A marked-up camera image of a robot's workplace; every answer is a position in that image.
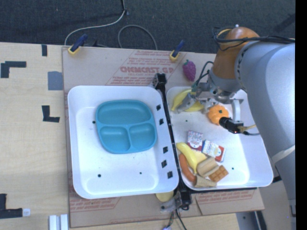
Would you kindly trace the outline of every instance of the dark floor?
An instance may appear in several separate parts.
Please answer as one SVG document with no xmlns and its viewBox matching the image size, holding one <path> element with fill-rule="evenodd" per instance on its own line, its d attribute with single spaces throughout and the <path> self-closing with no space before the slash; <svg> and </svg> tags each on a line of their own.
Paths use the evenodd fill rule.
<svg viewBox="0 0 307 230">
<path fill-rule="evenodd" d="M 261 36 L 295 38 L 295 0 L 124 0 L 129 15 L 108 27 L 81 30 L 88 42 L 120 47 L 118 33 L 126 25 L 148 30 L 159 50 L 172 50 L 186 41 L 183 51 L 216 53 L 213 27 L 248 27 Z M 0 41 L 64 45 L 72 31 L 118 20 L 121 0 L 0 0 Z M 139 27 L 120 34 L 123 48 L 155 49 L 150 35 Z"/>
</svg>

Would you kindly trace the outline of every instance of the blue clamp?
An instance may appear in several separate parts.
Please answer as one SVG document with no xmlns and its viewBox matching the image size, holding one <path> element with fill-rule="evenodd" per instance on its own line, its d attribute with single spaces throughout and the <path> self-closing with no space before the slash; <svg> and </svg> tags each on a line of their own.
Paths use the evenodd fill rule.
<svg viewBox="0 0 307 230">
<path fill-rule="evenodd" d="M 78 40 L 68 49 L 68 52 L 71 55 L 76 54 L 80 50 L 80 46 L 83 46 L 85 41 L 87 40 L 87 35 L 83 34 L 81 37 L 78 38 Z"/>
<path fill-rule="evenodd" d="M 181 40 L 180 43 L 178 44 L 178 46 L 171 52 L 171 54 L 169 55 L 169 58 L 171 61 L 176 61 L 179 57 L 179 51 L 182 49 L 182 47 L 184 46 L 185 41 Z"/>
</svg>

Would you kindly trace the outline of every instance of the sausage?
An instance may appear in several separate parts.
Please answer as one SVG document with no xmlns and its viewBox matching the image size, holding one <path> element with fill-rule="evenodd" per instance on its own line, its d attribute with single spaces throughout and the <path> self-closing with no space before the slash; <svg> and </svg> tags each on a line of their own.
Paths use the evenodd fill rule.
<svg viewBox="0 0 307 230">
<path fill-rule="evenodd" d="M 179 154 L 179 164 L 180 164 L 182 173 L 194 185 L 196 183 L 196 176 L 190 171 L 187 158 L 184 156 L 183 153 Z"/>
</svg>

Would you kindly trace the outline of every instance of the hole in tray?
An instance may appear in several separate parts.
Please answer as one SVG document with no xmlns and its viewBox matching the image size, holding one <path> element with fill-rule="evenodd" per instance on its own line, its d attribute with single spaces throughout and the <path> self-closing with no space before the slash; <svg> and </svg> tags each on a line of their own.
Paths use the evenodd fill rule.
<svg viewBox="0 0 307 230">
<path fill-rule="evenodd" d="M 169 178 L 172 178 L 172 177 L 173 177 L 173 172 L 172 171 L 168 172 L 167 173 L 167 178 L 169 179 Z"/>
<path fill-rule="evenodd" d="M 165 166 L 167 166 L 166 160 L 164 160 L 164 161 L 161 163 L 161 165 L 162 165 L 162 168 L 164 168 Z"/>
</svg>

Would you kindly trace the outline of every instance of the small box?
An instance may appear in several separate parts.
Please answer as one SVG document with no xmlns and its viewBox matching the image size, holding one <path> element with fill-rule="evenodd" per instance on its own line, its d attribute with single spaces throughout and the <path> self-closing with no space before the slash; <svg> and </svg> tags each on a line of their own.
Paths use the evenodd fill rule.
<svg viewBox="0 0 307 230">
<path fill-rule="evenodd" d="M 209 140 L 203 141 L 202 152 L 208 156 L 214 157 L 217 162 L 222 162 L 224 160 L 225 148 Z"/>
<path fill-rule="evenodd" d="M 188 142 L 187 144 L 195 150 L 202 150 L 202 133 L 195 132 L 192 130 L 188 131 Z"/>
</svg>

